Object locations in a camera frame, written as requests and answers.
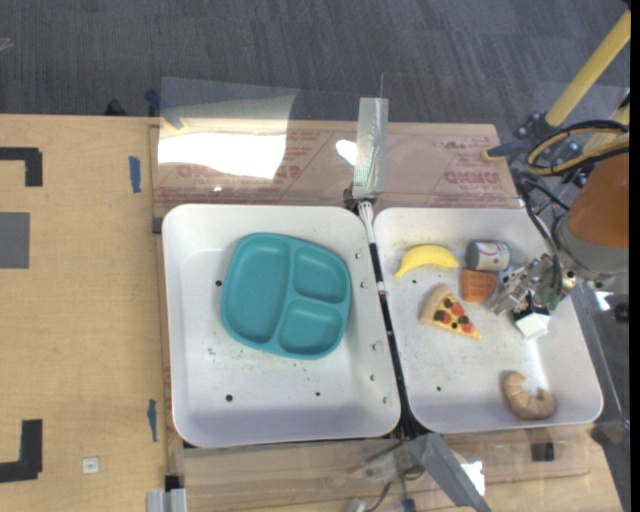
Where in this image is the white plastic tray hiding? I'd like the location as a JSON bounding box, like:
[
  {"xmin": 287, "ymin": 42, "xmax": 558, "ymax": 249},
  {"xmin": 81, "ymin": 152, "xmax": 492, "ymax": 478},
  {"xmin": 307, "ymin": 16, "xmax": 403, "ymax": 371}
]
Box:
[
  {"xmin": 160, "ymin": 202, "xmax": 403, "ymax": 449},
  {"xmin": 372, "ymin": 206, "xmax": 605, "ymax": 435}
]

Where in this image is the teal divided plate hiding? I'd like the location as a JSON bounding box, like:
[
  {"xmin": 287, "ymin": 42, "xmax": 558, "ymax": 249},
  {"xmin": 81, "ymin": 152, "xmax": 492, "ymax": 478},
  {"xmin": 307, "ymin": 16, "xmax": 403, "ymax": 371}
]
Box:
[{"xmin": 220, "ymin": 232, "xmax": 353, "ymax": 361}]

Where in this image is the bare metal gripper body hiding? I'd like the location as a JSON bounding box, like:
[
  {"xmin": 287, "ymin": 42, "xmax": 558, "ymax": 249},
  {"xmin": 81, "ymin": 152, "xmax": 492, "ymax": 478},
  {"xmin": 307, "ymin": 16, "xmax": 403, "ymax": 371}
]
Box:
[{"xmin": 501, "ymin": 252, "xmax": 577, "ymax": 303}]

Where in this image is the yellow banana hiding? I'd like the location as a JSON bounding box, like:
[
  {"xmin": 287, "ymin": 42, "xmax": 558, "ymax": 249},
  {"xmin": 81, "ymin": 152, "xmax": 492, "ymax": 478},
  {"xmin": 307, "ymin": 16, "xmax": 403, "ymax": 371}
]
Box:
[{"xmin": 393, "ymin": 243, "xmax": 460, "ymax": 280}]

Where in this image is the pizza slice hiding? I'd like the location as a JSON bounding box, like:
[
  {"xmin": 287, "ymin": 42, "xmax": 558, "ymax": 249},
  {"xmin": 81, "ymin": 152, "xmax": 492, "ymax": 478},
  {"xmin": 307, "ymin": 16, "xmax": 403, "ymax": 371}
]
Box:
[{"xmin": 418, "ymin": 283, "xmax": 484, "ymax": 342}]

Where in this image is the white and grey can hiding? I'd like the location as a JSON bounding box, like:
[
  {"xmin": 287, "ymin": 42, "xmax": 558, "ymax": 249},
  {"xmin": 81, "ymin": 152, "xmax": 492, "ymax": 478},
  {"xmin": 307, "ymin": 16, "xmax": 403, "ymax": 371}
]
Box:
[{"xmin": 464, "ymin": 240, "xmax": 512, "ymax": 273}]

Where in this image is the orange biscuit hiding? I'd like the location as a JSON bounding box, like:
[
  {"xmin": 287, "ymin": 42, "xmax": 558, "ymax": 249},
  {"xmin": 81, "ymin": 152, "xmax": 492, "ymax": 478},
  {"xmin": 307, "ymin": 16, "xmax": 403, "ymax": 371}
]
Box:
[{"xmin": 460, "ymin": 268, "xmax": 499, "ymax": 304}]

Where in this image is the tan croissant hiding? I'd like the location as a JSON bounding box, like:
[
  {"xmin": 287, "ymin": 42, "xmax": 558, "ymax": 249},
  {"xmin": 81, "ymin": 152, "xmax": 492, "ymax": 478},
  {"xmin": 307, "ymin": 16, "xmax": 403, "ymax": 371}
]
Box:
[{"xmin": 502, "ymin": 370, "xmax": 558, "ymax": 421}]

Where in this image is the brown cardboard board red print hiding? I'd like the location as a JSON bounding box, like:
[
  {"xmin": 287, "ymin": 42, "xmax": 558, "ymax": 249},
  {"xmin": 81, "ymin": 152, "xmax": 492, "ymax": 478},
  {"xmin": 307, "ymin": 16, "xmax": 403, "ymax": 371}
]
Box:
[{"xmin": 149, "ymin": 118, "xmax": 624, "ymax": 507}]

